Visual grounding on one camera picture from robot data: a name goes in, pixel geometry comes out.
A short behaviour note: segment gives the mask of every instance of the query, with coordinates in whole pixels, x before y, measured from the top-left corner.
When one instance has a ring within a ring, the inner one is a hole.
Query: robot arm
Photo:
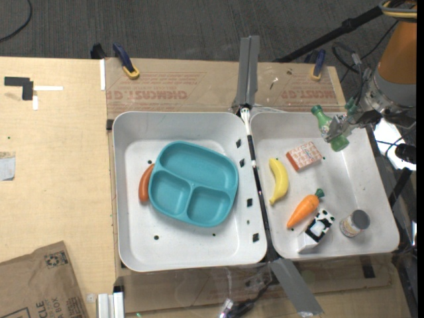
[[[396,8],[411,1],[415,2],[412,9]],[[346,113],[334,116],[324,136],[327,142],[341,134],[348,136],[355,128],[368,124],[375,126],[382,117],[401,127],[410,128],[415,124],[415,119],[406,113],[416,106],[416,0],[384,0],[380,8],[385,15],[395,17],[399,24],[374,72],[364,70],[360,91],[344,106]],[[362,62],[354,54],[352,57],[361,74]]]

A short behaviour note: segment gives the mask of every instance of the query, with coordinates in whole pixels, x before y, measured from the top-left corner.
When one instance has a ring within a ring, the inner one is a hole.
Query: white tray
[[[138,184],[148,161],[155,162],[161,149],[175,140],[215,150],[237,165],[237,195],[220,225],[190,225],[138,200]],[[113,123],[113,144],[119,255],[128,268],[149,272],[254,264],[263,259],[267,248],[264,223],[246,131],[238,117],[231,113],[127,112]]]
[[[251,129],[272,241],[281,256],[305,260],[385,253],[398,247],[398,228],[364,129],[354,130],[348,137],[349,146],[341,152],[333,152],[321,138],[317,119],[310,113],[257,113],[251,119]],[[286,158],[286,152],[309,141],[325,159],[296,172]],[[271,157],[284,164],[290,183],[285,197],[274,206],[268,202],[275,184],[268,165]],[[320,206],[333,214],[335,222],[309,254],[298,254],[297,235],[306,228],[313,215],[294,227],[294,231],[287,229],[286,223],[297,204],[306,195],[315,193],[317,188],[325,192]],[[365,210],[371,224],[356,237],[347,238],[341,233],[339,223],[355,209]]]

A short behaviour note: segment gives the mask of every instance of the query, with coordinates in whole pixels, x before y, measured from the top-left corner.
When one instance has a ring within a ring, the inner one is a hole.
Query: toy banana
[[[274,194],[270,198],[270,204],[273,205],[277,200],[286,195],[289,188],[289,176],[284,165],[277,159],[270,159],[270,168],[275,177]]]

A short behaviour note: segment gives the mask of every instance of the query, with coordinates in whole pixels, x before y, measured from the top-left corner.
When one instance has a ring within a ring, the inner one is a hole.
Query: toy carrot
[[[148,201],[148,183],[152,175],[153,167],[154,164],[151,164],[141,176],[140,184],[138,185],[138,198],[140,198],[141,201]]]
[[[287,222],[287,228],[290,229],[291,227],[305,219],[312,212],[314,212],[314,210],[316,210],[318,207],[319,198],[323,196],[324,191],[319,188],[317,189],[315,194],[309,194],[304,197],[303,200],[299,203],[299,205],[295,208],[293,214]]]

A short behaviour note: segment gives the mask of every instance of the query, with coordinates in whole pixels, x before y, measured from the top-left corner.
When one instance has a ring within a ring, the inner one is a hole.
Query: small box
[[[312,222],[298,236],[297,245],[298,253],[309,252],[317,246],[322,238],[324,238],[331,225],[334,223],[334,217],[325,209],[320,209]]]
[[[286,157],[296,171],[300,171],[307,166],[310,166],[322,159],[321,153],[313,142],[309,141],[306,144],[293,148],[286,153]]]

